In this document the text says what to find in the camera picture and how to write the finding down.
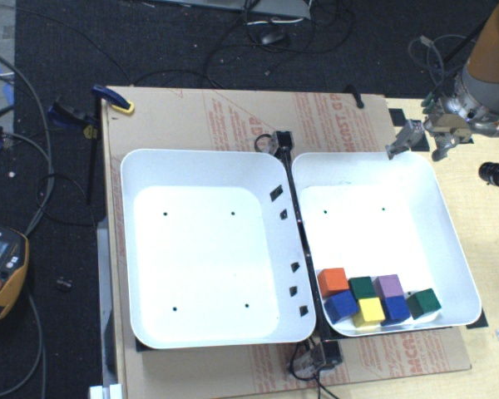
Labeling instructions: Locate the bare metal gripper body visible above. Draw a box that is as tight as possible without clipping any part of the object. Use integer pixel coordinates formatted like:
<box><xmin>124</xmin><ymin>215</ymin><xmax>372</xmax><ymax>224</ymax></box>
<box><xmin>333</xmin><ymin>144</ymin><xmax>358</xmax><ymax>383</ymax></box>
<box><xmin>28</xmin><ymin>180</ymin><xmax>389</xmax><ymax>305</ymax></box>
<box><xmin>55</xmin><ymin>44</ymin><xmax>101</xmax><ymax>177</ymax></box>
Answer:
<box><xmin>422</xmin><ymin>93</ymin><xmax>499</xmax><ymax>144</ymax></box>

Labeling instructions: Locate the white plastic tray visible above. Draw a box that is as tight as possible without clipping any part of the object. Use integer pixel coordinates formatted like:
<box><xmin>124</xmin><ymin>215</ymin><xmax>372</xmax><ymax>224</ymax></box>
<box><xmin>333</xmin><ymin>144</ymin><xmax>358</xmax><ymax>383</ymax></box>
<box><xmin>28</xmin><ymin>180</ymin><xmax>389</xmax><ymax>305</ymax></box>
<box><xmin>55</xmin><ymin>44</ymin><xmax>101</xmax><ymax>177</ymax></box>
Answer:
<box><xmin>291</xmin><ymin>150</ymin><xmax>483</xmax><ymax>338</ymax></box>
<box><xmin>120</xmin><ymin>148</ymin><xmax>318</xmax><ymax>350</ymax></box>

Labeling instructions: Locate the thin black rod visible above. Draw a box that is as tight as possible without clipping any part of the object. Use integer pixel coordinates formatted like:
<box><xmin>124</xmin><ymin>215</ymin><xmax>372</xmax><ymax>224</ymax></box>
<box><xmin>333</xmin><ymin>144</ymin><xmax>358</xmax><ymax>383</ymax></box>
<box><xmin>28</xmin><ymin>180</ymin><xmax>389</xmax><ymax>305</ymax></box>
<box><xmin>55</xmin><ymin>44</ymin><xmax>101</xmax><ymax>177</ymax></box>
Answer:
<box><xmin>279</xmin><ymin>147</ymin><xmax>330</xmax><ymax>342</ymax></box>

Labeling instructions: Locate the purple cube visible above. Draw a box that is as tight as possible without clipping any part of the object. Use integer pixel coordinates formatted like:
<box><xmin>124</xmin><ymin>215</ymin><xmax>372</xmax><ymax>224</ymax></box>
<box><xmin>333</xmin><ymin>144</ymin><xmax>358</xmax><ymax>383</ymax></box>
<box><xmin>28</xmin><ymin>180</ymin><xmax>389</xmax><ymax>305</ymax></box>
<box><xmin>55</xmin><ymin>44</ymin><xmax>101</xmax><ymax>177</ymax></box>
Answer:
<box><xmin>373</xmin><ymin>273</ymin><xmax>406</xmax><ymax>301</ymax></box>

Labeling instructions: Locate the green cube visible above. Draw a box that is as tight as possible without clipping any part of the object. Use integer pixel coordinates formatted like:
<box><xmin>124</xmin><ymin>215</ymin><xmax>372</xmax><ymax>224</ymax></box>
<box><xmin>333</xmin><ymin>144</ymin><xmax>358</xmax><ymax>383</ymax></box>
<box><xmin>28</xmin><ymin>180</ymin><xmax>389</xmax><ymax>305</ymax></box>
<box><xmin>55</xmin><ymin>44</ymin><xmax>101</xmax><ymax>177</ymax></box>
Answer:
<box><xmin>405</xmin><ymin>288</ymin><xmax>443</xmax><ymax>321</ymax></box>
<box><xmin>348</xmin><ymin>275</ymin><xmax>378</xmax><ymax>301</ymax></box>

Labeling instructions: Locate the orange cube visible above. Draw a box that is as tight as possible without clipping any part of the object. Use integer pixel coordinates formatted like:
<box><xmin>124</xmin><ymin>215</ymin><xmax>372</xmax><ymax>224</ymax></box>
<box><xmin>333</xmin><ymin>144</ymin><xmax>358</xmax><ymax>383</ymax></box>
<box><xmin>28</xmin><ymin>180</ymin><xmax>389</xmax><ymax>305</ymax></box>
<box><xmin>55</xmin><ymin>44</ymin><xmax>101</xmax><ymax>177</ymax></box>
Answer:
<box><xmin>316</xmin><ymin>267</ymin><xmax>351</xmax><ymax>299</ymax></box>

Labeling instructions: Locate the blue cube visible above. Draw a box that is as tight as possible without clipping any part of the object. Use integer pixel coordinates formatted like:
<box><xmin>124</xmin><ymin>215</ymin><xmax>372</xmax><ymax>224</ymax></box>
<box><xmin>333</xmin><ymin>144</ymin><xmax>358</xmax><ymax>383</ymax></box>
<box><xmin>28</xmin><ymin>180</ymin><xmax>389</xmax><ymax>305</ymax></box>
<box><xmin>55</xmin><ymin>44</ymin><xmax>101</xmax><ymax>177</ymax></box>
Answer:
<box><xmin>380</xmin><ymin>294</ymin><xmax>413</xmax><ymax>328</ymax></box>
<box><xmin>324</xmin><ymin>289</ymin><xmax>359</xmax><ymax>325</ymax></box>

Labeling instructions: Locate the yellow cube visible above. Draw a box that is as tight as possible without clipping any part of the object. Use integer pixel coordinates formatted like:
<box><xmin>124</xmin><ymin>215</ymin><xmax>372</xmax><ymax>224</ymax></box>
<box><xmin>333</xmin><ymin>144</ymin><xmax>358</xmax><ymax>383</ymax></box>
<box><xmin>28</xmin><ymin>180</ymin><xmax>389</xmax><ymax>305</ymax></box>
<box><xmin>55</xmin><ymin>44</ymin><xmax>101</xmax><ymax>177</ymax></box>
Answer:
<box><xmin>352</xmin><ymin>296</ymin><xmax>387</xmax><ymax>329</ymax></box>

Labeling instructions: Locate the brown cardboard board red print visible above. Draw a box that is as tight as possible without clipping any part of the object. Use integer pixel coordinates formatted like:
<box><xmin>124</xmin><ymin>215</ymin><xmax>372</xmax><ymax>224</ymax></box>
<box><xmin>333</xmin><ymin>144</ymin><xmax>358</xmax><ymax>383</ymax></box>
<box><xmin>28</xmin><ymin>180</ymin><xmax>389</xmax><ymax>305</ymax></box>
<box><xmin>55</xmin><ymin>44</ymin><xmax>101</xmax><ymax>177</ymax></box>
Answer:
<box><xmin>101</xmin><ymin>85</ymin><xmax>473</xmax><ymax>399</ymax></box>

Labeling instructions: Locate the black cylinder on white bracket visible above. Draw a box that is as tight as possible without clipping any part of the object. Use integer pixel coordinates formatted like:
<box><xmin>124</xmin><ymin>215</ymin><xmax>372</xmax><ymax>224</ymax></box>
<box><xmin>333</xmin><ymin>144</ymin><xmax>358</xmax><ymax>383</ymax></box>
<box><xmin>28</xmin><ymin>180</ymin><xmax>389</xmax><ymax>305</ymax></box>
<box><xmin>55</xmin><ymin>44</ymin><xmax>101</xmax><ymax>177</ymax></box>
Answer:
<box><xmin>478</xmin><ymin>161</ymin><xmax>499</xmax><ymax>191</ymax></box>

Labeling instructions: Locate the black block with thin wires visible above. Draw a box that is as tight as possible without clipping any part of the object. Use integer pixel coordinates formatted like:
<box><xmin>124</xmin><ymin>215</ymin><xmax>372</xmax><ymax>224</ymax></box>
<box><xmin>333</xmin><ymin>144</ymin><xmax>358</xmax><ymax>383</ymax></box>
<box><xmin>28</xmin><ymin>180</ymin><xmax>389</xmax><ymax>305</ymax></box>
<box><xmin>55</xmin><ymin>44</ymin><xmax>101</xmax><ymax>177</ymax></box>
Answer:
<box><xmin>292</xmin><ymin>338</ymin><xmax>343</xmax><ymax>378</ymax></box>
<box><xmin>267</xmin><ymin>130</ymin><xmax>294</xmax><ymax>155</ymax></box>

